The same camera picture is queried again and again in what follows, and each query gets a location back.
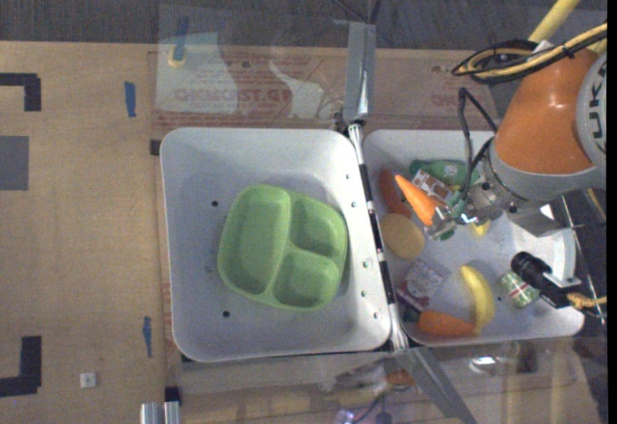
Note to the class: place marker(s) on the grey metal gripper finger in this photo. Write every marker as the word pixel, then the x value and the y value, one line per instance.
pixel 446 212
pixel 441 229

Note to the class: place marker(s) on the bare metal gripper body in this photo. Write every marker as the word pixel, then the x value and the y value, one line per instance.
pixel 484 203

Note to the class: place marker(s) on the orange carrot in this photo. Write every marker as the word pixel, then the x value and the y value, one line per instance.
pixel 418 200
pixel 443 324

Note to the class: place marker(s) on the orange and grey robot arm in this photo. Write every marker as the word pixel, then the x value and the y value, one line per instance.
pixel 540 123

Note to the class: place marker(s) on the white plastic tray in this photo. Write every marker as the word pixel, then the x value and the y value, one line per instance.
pixel 193 219
pixel 453 248

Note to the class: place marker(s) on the brown and white carton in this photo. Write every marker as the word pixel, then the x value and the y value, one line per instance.
pixel 434 186

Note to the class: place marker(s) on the round yellow biscuit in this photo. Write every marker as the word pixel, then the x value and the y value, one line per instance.
pixel 402 235

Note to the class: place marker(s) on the green bottle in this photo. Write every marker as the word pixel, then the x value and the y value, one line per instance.
pixel 446 170

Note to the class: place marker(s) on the white and red packet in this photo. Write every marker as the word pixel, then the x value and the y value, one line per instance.
pixel 420 284

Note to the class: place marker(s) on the red sausage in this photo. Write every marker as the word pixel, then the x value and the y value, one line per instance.
pixel 388 193

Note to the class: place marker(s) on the yellow banana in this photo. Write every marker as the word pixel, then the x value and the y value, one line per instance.
pixel 482 299

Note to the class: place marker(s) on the green can with red stripe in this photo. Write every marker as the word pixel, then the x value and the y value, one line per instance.
pixel 518 289

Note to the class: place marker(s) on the brown cardboard board red print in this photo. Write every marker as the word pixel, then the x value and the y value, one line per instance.
pixel 410 89

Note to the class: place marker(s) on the green divided plate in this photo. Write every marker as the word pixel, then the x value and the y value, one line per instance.
pixel 279 246

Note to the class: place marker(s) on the small white square block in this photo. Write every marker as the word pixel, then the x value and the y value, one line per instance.
pixel 88 379

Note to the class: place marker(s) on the black cylinder on white bracket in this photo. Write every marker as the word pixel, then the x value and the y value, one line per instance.
pixel 540 275

